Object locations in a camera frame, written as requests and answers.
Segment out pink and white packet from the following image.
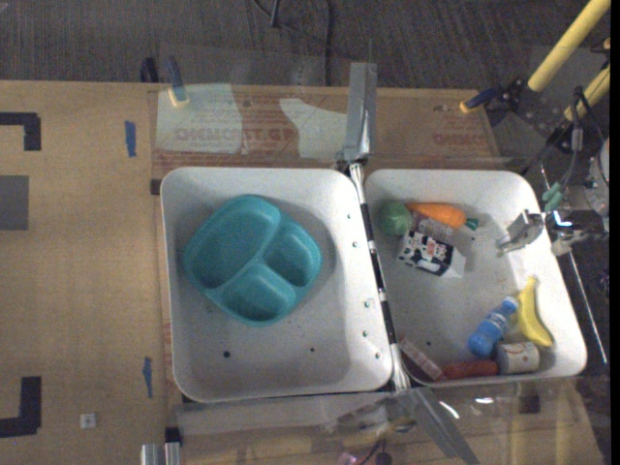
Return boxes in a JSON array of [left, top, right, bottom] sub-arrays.
[[411, 212, 457, 244]]

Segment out red sausage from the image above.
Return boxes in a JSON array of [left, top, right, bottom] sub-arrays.
[[442, 358, 500, 381]]

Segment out cow print carton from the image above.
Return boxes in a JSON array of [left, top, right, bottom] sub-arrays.
[[396, 230, 467, 279]]

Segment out blue plastic bottle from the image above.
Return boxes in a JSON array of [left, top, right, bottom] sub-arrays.
[[467, 295, 520, 358]]

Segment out orange carrot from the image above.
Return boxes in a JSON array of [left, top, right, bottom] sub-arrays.
[[405, 201, 481, 233]]

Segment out red and white packet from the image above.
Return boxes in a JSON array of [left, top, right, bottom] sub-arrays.
[[399, 337, 447, 383]]

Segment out brown cardboard board red print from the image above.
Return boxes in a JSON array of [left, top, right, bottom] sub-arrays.
[[147, 83, 505, 402]]

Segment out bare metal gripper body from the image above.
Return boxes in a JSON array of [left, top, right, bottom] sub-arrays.
[[542, 208, 610, 244]]

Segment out white plastic tray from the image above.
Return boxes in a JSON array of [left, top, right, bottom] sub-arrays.
[[159, 166, 394, 404], [362, 168, 589, 388]]

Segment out white can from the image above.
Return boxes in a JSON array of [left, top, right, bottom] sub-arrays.
[[494, 340, 541, 376]]

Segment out teal divided plate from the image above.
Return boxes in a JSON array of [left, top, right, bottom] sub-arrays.
[[182, 194, 324, 328]]

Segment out green round toy vegetable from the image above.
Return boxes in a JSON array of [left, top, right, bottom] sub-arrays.
[[376, 200, 414, 237]]

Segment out yellow banana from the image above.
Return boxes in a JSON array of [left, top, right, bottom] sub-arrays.
[[511, 275, 555, 349]]

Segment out thin black and white rod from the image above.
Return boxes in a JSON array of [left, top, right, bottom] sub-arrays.
[[348, 163, 412, 392]]

